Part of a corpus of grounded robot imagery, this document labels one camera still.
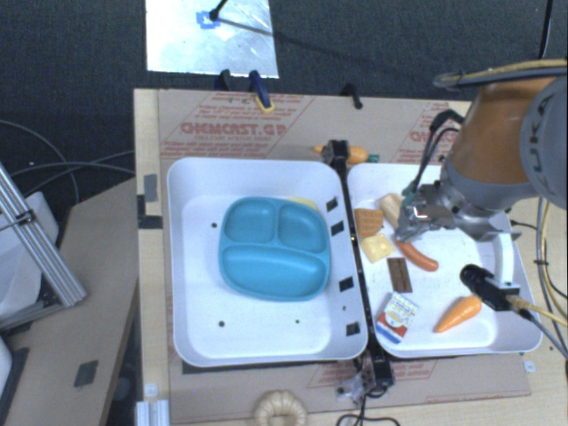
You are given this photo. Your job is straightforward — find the pale bread piece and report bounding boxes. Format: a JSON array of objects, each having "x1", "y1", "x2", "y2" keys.
[{"x1": 379, "y1": 193, "x2": 406, "y2": 230}]

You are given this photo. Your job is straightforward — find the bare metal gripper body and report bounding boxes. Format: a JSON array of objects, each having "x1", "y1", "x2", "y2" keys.
[{"x1": 401, "y1": 183, "x2": 524, "y2": 242}]

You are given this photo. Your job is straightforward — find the orange sausage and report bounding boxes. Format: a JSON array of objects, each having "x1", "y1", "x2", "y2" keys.
[{"x1": 396, "y1": 239, "x2": 440, "y2": 273}]

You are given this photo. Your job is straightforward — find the black cylinder on white bracket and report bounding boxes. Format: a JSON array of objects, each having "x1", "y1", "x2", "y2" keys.
[{"x1": 459, "y1": 231, "x2": 523, "y2": 312}]

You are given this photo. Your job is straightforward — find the white plastic tray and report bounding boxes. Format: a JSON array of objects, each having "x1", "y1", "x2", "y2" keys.
[
  {"x1": 345, "y1": 162, "x2": 544, "y2": 359},
  {"x1": 166, "y1": 156, "x2": 370, "y2": 368}
]

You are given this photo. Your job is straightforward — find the orange waffle biscuit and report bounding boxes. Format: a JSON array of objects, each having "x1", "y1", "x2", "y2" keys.
[{"x1": 353, "y1": 208, "x2": 384, "y2": 240}]

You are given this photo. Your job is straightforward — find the pale yellow toy food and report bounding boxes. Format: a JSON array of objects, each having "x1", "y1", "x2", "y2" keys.
[{"x1": 283, "y1": 196, "x2": 320, "y2": 215}]

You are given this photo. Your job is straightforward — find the yellow cheese wedge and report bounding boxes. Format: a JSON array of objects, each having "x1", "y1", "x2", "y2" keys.
[{"x1": 359, "y1": 233, "x2": 397, "y2": 264}]

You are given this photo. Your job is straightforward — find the brown chocolate bar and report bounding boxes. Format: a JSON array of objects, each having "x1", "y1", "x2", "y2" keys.
[{"x1": 386, "y1": 256, "x2": 414, "y2": 295}]

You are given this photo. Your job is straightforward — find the thin black rod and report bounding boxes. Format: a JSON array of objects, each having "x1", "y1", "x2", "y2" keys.
[{"x1": 335, "y1": 157, "x2": 383, "y2": 363}]

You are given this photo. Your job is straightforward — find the brown cardboard board red print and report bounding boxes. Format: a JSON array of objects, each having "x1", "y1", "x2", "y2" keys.
[{"x1": 157, "y1": 89, "x2": 533, "y2": 413}]

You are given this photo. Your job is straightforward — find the beige doughnut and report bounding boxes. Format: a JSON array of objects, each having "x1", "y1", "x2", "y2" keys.
[{"x1": 252, "y1": 389, "x2": 309, "y2": 426}]

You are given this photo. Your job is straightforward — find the white carton with red print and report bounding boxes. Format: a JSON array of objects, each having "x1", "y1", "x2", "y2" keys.
[{"x1": 375, "y1": 291, "x2": 420, "y2": 341}]

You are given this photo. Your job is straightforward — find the black block with thin wires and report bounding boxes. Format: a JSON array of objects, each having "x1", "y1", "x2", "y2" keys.
[
  {"x1": 353, "y1": 353, "x2": 396, "y2": 399},
  {"x1": 325, "y1": 138, "x2": 351, "y2": 167}
]

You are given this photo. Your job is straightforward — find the blue divided plate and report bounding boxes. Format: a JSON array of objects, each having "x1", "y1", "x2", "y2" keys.
[{"x1": 217, "y1": 196, "x2": 332, "y2": 303}]

